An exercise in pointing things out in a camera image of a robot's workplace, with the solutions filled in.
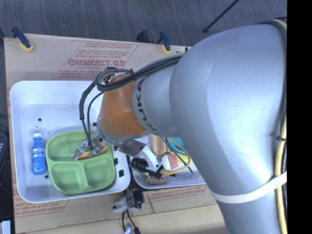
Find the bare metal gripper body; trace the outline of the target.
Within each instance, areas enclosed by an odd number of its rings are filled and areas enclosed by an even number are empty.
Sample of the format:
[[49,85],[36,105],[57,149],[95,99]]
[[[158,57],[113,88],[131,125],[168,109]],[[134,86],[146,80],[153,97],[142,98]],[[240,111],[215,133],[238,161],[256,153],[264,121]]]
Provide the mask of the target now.
[[91,145],[89,145],[84,131],[76,131],[74,137],[78,140],[78,146],[71,155],[75,161],[93,158],[108,151],[109,144],[99,135],[98,131],[91,133]]

